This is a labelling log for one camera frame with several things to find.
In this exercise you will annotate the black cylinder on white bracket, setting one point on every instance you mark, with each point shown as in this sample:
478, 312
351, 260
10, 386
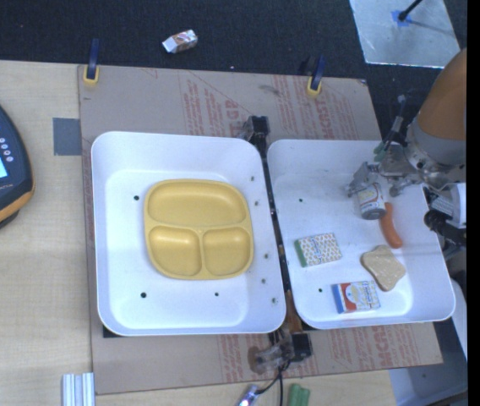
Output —
449, 210

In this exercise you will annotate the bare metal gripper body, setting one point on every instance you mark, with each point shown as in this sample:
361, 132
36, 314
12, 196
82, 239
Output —
405, 169

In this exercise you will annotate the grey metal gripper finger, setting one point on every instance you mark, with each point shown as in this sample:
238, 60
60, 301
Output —
398, 188
362, 178

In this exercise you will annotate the orange sausage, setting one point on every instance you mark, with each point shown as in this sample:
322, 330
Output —
391, 228

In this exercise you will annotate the red and blue carton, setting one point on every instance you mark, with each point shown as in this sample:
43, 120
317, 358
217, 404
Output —
356, 297

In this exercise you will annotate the brown and white packet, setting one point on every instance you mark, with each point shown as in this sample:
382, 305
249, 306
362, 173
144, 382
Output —
180, 41

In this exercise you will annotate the green toy vegetable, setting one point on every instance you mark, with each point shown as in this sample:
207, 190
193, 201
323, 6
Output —
298, 395

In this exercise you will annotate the small white can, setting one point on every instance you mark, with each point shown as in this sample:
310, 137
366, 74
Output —
372, 203

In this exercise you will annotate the yellow divided plate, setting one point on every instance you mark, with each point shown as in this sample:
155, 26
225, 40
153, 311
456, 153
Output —
198, 228

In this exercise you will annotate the tan bread slice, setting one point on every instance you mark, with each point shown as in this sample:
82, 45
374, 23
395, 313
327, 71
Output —
383, 268

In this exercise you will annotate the green and yellow patterned carton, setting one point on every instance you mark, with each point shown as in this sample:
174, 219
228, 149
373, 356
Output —
318, 250

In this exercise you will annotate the brown cardboard board red print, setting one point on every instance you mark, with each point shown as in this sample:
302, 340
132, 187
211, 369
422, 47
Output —
138, 100

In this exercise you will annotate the white plastic tray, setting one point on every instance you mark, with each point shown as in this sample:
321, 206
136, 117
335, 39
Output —
328, 184
117, 226

